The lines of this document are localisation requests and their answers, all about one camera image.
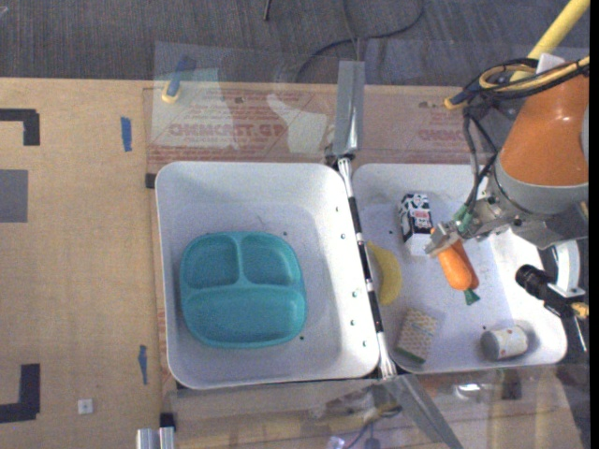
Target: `black corner bracket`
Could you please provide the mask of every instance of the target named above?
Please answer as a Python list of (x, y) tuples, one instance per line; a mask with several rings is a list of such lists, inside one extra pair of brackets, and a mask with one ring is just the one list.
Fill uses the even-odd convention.
[(39, 146), (39, 113), (34, 109), (0, 109), (0, 122), (22, 122), (23, 146)]
[(0, 423), (14, 423), (36, 419), (40, 410), (39, 384), (39, 365), (22, 365), (19, 402), (0, 405)]

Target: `blue mark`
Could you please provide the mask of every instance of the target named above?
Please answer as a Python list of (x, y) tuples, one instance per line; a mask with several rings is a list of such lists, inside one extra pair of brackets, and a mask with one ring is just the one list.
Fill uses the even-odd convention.
[(123, 147), (126, 152), (131, 152), (131, 120), (121, 117), (121, 135), (123, 137)]
[(141, 377), (143, 378), (143, 384), (148, 384), (148, 356), (146, 355), (148, 348), (141, 344), (139, 346), (138, 362), (139, 368), (141, 369)]

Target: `teal divided plate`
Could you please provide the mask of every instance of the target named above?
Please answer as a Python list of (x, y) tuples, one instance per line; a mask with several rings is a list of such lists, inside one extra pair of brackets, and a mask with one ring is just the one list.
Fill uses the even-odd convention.
[(180, 268), (183, 318), (218, 348), (260, 348), (295, 338), (306, 321), (300, 264), (283, 239), (262, 232), (194, 239)]

